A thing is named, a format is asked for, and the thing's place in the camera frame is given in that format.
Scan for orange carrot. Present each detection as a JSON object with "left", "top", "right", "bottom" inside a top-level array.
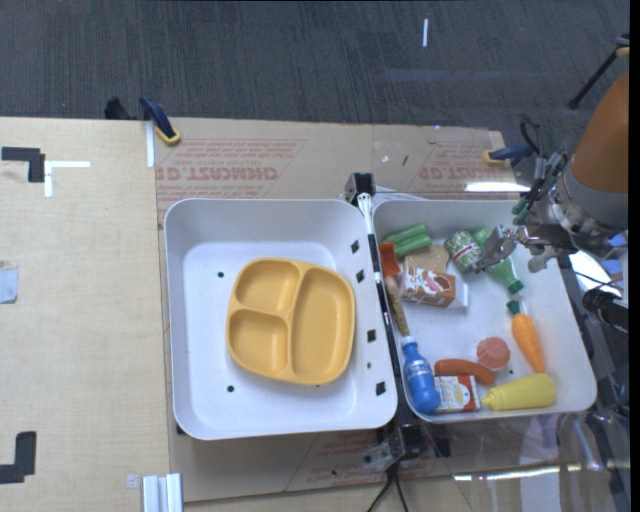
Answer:
[{"left": 505, "top": 298, "right": 547, "bottom": 375}]

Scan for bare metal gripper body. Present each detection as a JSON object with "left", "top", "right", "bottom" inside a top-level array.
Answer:
[{"left": 515, "top": 195, "right": 609, "bottom": 252}]

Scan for orange brown sausage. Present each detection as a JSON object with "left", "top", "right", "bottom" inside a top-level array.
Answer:
[{"left": 433, "top": 358, "right": 497, "bottom": 387}]

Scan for green bottle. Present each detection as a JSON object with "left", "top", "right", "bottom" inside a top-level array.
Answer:
[{"left": 471, "top": 226, "right": 525, "bottom": 296}]

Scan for black cylinder on white bracket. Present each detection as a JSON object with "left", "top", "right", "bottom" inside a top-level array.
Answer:
[{"left": 572, "top": 249, "right": 630, "bottom": 333}]

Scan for yellow mustard bottle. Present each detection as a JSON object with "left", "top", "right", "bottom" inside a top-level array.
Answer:
[{"left": 480, "top": 372, "right": 558, "bottom": 413}]

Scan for orange divided plate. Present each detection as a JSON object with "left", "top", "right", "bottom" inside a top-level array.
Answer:
[{"left": 225, "top": 257, "right": 358, "bottom": 387}]

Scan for green and white can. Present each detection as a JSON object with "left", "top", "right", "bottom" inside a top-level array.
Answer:
[{"left": 443, "top": 229, "right": 483, "bottom": 275}]

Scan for black block with thin wires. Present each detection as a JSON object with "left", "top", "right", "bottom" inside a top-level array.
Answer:
[
  {"left": 363, "top": 422, "right": 452, "bottom": 472},
  {"left": 343, "top": 172, "right": 377, "bottom": 204}
]

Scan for white plastic tray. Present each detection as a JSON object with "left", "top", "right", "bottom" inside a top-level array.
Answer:
[
  {"left": 371, "top": 198, "right": 599, "bottom": 425},
  {"left": 163, "top": 198, "right": 400, "bottom": 442}
]

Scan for orange and white carton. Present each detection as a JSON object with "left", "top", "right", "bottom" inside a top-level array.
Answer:
[{"left": 399, "top": 265, "right": 470, "bottom": 309}]

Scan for red orange packet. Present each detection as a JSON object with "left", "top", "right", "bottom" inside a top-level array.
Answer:
[{"left": 377, "top": 241, "right": 403, "bottom": 279}]

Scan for green bean pods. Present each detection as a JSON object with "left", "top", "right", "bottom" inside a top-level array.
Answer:
[{"left": 381, "top": 222, "right": 433, "bottom": 259}]

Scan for tan bread slice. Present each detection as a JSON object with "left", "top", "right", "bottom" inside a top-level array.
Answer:
[{"left": 403, "top": 244, "right": 451, "bottom": 275}]

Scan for pink ridged jelly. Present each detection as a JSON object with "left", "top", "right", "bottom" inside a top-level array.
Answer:
[{"left": 475, "top": 336, "right": 512, "bottom": 373}]

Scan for brown cardboard board red print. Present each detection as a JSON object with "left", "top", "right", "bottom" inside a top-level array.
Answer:
[{"left": 153, "top": 117, "right": 584, "bottom": 504}]

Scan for tan speckled stick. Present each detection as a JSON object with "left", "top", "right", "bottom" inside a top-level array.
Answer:
[{"left": 383, "top": 275, "right": 412, "bottom": 338}]

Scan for blue bottle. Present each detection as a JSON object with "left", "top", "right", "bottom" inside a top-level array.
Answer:
[{"left": 400, "top": 335, "right": 443, "bottom": 415}]

